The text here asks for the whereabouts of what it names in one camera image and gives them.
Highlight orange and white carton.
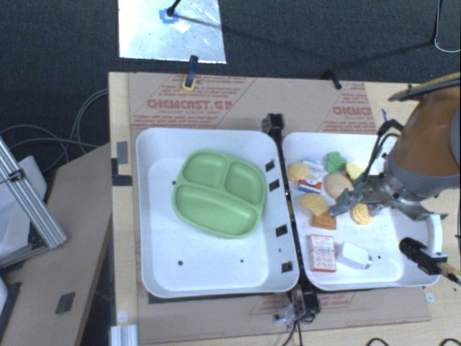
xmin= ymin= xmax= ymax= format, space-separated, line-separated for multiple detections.
xmin=308 ymin=234 xmax=338 ymax=273

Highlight white bottle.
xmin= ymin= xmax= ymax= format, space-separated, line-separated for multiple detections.
xmin=335 ymin=241 xmax=372 ymax=270

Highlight yellow toy food piece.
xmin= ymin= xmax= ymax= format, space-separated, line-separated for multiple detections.
xmin=345 ymin=161 xmax=367 ymax=181

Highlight beige bread bun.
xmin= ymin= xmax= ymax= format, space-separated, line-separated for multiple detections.
xmin=323 ymin=171 xmax=355 ymax=200

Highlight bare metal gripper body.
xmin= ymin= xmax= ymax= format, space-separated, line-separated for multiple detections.
xmin=355 ymin=174 xmax=408 ymax=209

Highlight black cylinder on white bracket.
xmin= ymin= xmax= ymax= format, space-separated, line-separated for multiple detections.
xmin=398 ymin=207 xmax=449 ymax=276

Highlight white plastic tray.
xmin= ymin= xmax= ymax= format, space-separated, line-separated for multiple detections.
xmin=282 ymin=131 xmax=442 ymax=292
xmin=135 ymin=127 xmax=301 ymax=299

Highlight yellow round dotted biscuit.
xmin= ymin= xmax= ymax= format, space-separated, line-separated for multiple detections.
xmin=350 ymin=203 xmax=374 ymax=226

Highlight black block with wires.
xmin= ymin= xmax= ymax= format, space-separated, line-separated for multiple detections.
xmin=261 ymin=112 xmax=286 ymax=134
xmin=292 ymin=288 xmax=322 ymax=321

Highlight orange waffle biscuit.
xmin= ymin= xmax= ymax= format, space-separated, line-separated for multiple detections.
xmin=311 ymin=210 xmax=338 ymax=231

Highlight yellow ridged toy food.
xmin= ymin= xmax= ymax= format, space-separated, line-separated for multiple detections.
xmin=300 ymin=192 xmax=330 ymax=217

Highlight green divided plate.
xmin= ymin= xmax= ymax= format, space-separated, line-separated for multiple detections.
xmin=171 ymin=148 xmax=269 ymax=240

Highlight white blue red carton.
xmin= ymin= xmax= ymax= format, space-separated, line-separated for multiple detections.
xmin=297 ymin=159 xmax=325 ymax=195

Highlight brown cardboard board red print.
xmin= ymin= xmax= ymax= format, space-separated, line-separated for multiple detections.
xmin=127 ymin=72 xmax=432 ymax=344

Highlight green broccoli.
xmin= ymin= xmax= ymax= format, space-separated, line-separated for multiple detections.
xmin=326 ymin=151 xmax=348 ymax=174

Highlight thin black rod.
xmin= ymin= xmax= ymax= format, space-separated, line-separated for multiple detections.
xmin=272 ymin=128 xmax=313 ymax=297

